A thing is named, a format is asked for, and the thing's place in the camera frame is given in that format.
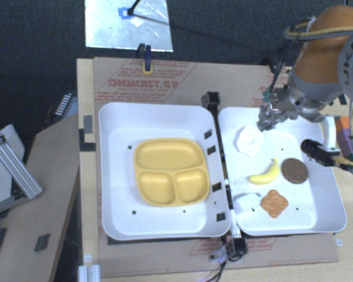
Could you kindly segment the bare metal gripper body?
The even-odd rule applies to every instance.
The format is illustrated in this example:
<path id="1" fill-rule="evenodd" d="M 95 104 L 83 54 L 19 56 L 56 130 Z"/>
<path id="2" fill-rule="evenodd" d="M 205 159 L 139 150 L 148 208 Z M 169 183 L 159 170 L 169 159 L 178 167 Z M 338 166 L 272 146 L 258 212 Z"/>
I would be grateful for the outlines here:
<path id="1" fill-rule="evenodd" d="M 284 121 L 302 117 L 309 122 L 322 122 L 325 115 L 320 114 L 320 110 L 324 106 L 324 103 L 308 98 L 296 86 L 285 85 L 273 91 L 269 102 L 269 112 L 282 112 Z"/>

